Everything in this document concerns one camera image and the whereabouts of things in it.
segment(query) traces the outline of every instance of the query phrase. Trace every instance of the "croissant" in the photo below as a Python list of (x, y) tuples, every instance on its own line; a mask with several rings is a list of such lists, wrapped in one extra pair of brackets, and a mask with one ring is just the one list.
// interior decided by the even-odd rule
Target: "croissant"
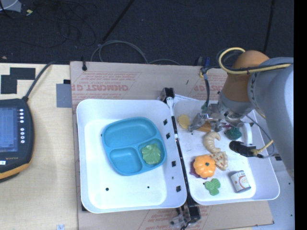
[(203, 145), (211, 153), (220, 152), (220, 148), (216, 148), (214, 144), (214, 139), (221, 140), (221, 136), (217, 132), (208, 132), (203, 138)]

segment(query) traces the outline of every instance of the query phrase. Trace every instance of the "green object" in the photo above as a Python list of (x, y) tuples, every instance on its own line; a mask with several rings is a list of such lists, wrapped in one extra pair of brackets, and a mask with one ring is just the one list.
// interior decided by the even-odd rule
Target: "green object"
[(141, 149), (143, 159), (147, 164), (156, 164), (161, 160), (161, 151), (157, 144), (148, 144)]
[(221, 187), (221, 183), (218, 179), (214, 178), (210, 182), (205, 182), (205, 188), (209, 190), (212, 196), (219, 194), (218, 188)]
[(239, 128), (232, 126), (231, 129), (226, 131), (226, 135), (230, 140), (236, 140), (242, 136), (242, 133), (240, 132)]

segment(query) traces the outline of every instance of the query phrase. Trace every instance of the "black tape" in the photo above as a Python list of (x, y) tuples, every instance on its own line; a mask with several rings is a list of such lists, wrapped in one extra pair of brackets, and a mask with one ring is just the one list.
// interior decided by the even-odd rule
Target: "black tape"
[(35, 68), (10, 68), (9, 75), (1, 75), (1, 94), (17, 94), (17, 80), (34, 80)]

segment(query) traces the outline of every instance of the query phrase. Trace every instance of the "dark carpet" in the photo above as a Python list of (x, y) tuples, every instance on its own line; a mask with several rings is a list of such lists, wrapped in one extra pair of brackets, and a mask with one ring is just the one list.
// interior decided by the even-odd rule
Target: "dark carpet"
[(216, 64), (228, 47), (294, 56), (294, 0), (19, 2), (20, 12), (0, 8), (0, 63)]

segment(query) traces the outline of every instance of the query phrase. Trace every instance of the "cardboard sheet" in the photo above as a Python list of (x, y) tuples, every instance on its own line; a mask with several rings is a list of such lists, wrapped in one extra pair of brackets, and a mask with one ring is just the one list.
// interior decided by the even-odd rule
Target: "cardboard sheet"
[[(177, 215), (175, 209), (104, 214), (82, 211), (76, 108), (84, 99), (157, 99), (165, 87), (174, 88), (176, 94), (205, 101), (207, 97), (205, 82), (199, 76), (201, 67), (86, 62), (87, 71), (83, 71), (82, 66), (82, 62), (71, 62), (79, 229), (171, 230), (169, 222)], [(208, 71), (210, 100), (218, 99), (217, 93), (222, 90), (226, 77), (227, 74), (220, 69)], [(233, 229), (273, 223), (267, 201), (199, 206), (199, 208), (201, 219), (189, 226), (189, 229)]]

